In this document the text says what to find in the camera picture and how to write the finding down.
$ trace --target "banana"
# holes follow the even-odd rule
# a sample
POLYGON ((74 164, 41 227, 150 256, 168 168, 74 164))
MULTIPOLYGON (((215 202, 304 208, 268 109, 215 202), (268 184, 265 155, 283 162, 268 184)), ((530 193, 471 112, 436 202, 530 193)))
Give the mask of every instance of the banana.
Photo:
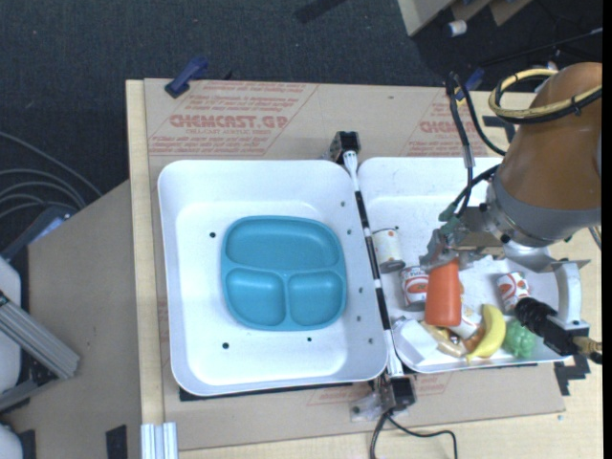
POLYGON ((492 304, 483 304, 482 319, 485 327, 485 335, 476 348, 469 354, 466 354, 468 363, 470 363, 474 357, 487 358, 492 356, 502 346, 504 338, 506 337, 506 320, 499 308, 492 304))

